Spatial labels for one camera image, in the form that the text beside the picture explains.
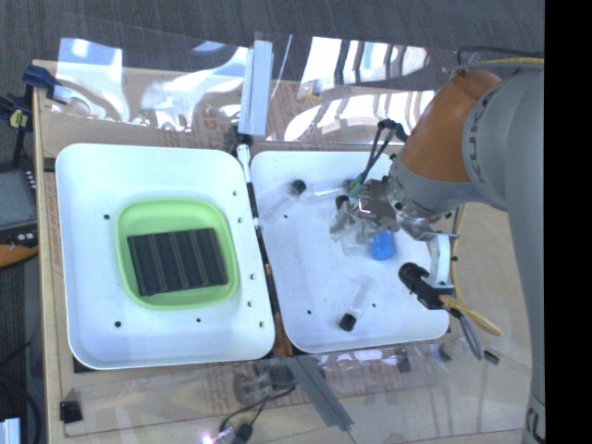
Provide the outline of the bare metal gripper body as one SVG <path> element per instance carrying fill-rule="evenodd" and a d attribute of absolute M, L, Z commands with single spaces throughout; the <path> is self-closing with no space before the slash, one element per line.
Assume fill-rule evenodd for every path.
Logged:
<path fill-rule="evenodd" d="M 367 181 L 359 195 L 358 214 L 391 232 L 404 229 L 410 233 L 417 228 L 412 198 L 397 179 Z"/>

